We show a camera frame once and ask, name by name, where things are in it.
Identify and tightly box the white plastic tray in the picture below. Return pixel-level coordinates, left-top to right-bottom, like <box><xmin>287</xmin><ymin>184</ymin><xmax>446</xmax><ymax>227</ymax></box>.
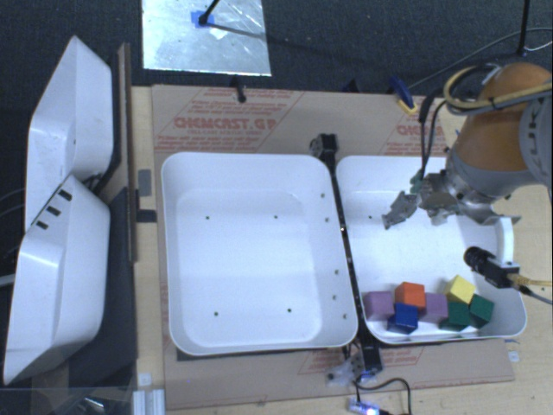
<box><xmin>335</xmin><ymin>154</ymin><xmax>529</xmax><ymax>345</ymax></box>
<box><xmin>160</xmin><ymin>150</ymin><xmax>360</xmax><ymax>357</ymax></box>

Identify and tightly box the orange cube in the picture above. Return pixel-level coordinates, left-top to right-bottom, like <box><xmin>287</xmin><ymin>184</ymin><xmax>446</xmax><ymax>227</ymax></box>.
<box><xmin>393</xmin><ymin>280</ymin><xmax>428</xmax><ymax>309</ymax></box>

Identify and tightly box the thin black rod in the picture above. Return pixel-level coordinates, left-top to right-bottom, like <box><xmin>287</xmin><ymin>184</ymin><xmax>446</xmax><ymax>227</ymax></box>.
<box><xmin>321</xmin><ymin>153</ymin><xmax>369</xmax><ymax>346</ymax></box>

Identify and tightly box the black block with thin wires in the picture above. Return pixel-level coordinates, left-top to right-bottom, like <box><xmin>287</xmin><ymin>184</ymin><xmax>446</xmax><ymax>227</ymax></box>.
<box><xmin>308</xmin><ymin>132</ymin><xmax>339</xmax><ymax>160</ymax></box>
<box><xmin>359</xmin><ymin>338</ymin><xmax>385</xmax><ymax>374</ymax></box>

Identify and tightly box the blue cube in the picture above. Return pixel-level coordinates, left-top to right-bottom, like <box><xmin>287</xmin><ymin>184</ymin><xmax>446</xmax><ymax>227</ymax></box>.
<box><xmin>385</xmin><ymin>302</ymin><xmax>420</xmax><ymax>335</ymax></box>

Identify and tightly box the brown cardboard board red print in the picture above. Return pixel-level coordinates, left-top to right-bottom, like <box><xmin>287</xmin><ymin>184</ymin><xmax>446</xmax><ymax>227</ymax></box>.
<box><xmin>150</xmin><ymin>84</ymin><xmax>518</xmax><ymax>411</ymax></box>

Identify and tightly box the black cylinder on white bracket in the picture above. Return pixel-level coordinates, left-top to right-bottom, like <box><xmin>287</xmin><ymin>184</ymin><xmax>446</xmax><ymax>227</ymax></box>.
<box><xmin>463</xmin><ymin>214</ymin><xmax>522</xmax><ymax>290</ymax></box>

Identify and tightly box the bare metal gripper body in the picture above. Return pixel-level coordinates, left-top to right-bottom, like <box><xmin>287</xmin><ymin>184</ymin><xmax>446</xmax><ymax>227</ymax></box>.
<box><xmin>416</xmin><ymin>169</ymin><xmax>499</xmax><ymax>227</ymax></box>

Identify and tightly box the purple cube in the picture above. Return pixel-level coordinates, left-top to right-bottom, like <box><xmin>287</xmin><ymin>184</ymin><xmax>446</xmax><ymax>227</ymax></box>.
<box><xmin>417</xmin><ymin>291</ymin><xmax>449</xmax><ymax>324</ymax></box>
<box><xmin>362</xmin><ymin>290</ymin><xmax>396</xmax><ymax>322</ymax></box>

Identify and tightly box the green cube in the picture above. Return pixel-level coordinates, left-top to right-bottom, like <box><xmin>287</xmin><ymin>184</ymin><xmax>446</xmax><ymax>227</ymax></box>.
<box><xmin>439</xmin><ymin>301</ymin><xmax>473</xmax><ymax>332</ymax></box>
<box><xmin>467</xmin><ymin>293</ymin><xmax>495</xmax><ymax>329</ymax></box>

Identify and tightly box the yellow cube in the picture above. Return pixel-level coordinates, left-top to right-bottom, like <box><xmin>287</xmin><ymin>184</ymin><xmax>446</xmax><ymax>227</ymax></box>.
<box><xmin>443</xmin><ymin>274</ymin><xmax>477</xmax><ymax>305</ymax></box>

